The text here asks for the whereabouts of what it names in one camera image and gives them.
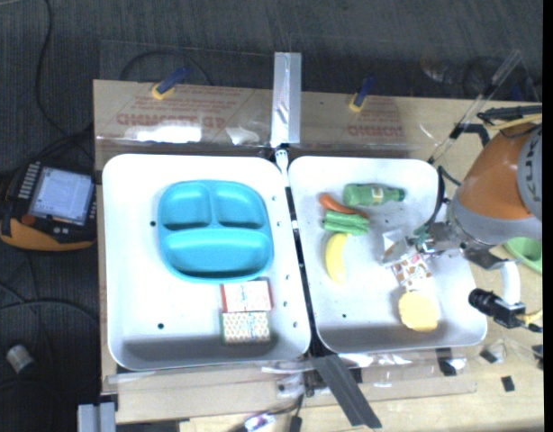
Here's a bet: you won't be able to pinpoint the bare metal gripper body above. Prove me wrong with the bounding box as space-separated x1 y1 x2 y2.
413 221 467 259

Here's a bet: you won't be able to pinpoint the white and orange packet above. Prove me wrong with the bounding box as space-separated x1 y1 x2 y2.
389 253 436 288

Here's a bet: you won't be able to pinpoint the green beans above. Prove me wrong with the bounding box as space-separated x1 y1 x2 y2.
322 210 371 237

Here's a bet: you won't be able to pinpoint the green plastic bottle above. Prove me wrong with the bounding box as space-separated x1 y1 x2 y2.
341 183 406 208

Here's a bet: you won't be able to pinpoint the yellow round biscuit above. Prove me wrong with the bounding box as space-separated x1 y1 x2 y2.
397 287 441 333

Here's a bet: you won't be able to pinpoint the yellow banana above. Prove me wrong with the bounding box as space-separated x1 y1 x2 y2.
324 232 350 285

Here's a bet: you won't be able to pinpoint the white plastic tray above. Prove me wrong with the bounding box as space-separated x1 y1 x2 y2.
286 155 488 356
101 153 313 372

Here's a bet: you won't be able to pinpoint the orange carrot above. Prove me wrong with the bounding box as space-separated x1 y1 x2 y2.
319 192 370 221

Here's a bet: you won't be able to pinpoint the green bowl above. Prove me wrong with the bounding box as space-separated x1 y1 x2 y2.
504 236 543 275

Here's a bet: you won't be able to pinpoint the orange and white carton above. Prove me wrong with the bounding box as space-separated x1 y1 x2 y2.
219 280 275 313

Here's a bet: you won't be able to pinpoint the green and orange patterned carton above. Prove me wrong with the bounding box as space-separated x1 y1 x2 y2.
219 310 273 346

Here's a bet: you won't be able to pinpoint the blue divided plate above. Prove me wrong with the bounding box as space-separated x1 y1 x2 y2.
157 179 276 284

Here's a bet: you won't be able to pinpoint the brown cardboard board red print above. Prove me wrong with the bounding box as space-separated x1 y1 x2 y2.
92 78 478 425

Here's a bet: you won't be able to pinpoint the grey metal can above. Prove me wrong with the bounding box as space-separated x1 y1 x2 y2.
5 344 35 374

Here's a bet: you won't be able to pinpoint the black cylinder on white bracket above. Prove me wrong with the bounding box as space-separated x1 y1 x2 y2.
467 258 528 330

